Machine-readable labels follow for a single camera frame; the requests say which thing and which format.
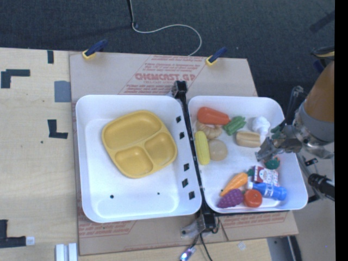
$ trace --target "white cable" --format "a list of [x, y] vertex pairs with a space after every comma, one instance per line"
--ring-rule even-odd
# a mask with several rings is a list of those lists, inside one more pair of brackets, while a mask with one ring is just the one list
[[197, 36], [199, 37], [200, 39], [200, 45], [197, 47], [197, 49], [195, 51], [193, 51], [191, 54], [189, 54], [189, 56], [192, 56], [194, 55], [198, 50], [200, 50], [201, 46], [202, 46], [202, 37], [201, 35], [199, 34], [199, 32], [191, 27], [191, 26], [188, 26], [188, 25], [184, 25], [184, 24], [172, 24], [172, 25], [168, 25], [168, 26], [164, 26], [164, 27], [161, 27], [159, 29], [156, 29], [156, 30], [152, 30], [152, 31], [139, 31], [137, 30], [135, 27], [134, 27], [134, 16], [133, 16], [133, 5], [132, 5], [132, 0], [129, 0], [129, 5], [130, 5], [130, 11], [131, 11], [131, 16], [132, 16], [132, 28], [134, 31], [136, 31], [137, 33], [141, 33], [141, 34], [151, 34], [151, 33], [155, 33], [155, 32], [158, 32], [158, 31], [161, 31], [163, 29], [166, 29], [166, 28], [170, 28], [170, 27], [187, 27], [191, 30], [193, 30]]

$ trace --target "black floor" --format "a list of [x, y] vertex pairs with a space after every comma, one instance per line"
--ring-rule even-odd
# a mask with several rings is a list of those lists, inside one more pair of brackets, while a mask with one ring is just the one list
[[[202, 36], [196, 56], [225, 46], [247, 58], [259, 96], [286, 111], [291, 89], [318, 77], [313, 49], [334, 46], [335, 0], [132, 0], [139, 30], [185, 24]], [[102, 39], [106, 52], [189, 55], [189, 28], [154, 34], [131, 29], [127, 0], [0, 0], [0, 47], [82, 51]]]

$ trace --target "blue clamp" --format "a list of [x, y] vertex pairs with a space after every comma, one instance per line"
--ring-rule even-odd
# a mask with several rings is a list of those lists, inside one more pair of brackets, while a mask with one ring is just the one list
[[223, 56], [227, 51], [227, 48], [226, 47], [223, 47], [221, 49], [219, 49], [218, 51], [216, 51], [213, 55], [209, 56], [207, 59], [206, 59], [206, 64], [208, 66], [212, 66], [215, 64], [216, 60], [218, 59], [218, 57], [221, 57]]
[[101, 40], [97, 42], [96, 44], [92, 45], [89, 49], [82, 52], [83, 58], [85, 58], [86, 60], [93, 58], [96, 55], [96, 52], [103, 51], [107, 44], [107, 40]]

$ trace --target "cardboard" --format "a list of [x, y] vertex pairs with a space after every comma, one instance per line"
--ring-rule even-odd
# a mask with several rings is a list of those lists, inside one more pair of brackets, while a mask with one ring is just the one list
[[[95, 223], [86, 218], [81, 206], [75, 105], [85, 95], [170, 94], [174, 81], [188, 84], [187, 100], [197, 95], [257, 96], [246, 59], [219, 58], [213, 66], [204, 57], [97, 53], [85, 60], [81, 53], [70, 54], [72, 116], [76, 188], [78, 199], [79, 254], [134, 251], [190, 245], [181, 228], [195, 215], [136, 221]], [[216, 234], [204, 235], [207, 243], [256, 239], [297, 234], [291, 211], [238, 214], [219, 217]]]

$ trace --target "wooden table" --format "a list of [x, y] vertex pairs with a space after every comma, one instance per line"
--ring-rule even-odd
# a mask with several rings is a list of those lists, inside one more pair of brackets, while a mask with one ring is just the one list
[[[33, 236], [34, 246], [2, 248], [0, 260], [54, 260], [56, 244], [78, 242], [70, 102], [55, 102], [54, 82], [70, 81], [69, 52], [0, 49], [0, 71], [29, 69], [0, 89], [0, 219], [8, 237]], [[49, 138], [47, 121], [67, 139]], [[208, 244], [214, 261], [271, 260], [266, 239]], [[78, 260], [178, 260], [186, 246], [79, 256]], [[201, 245], [190, 259], [208, 260]]]

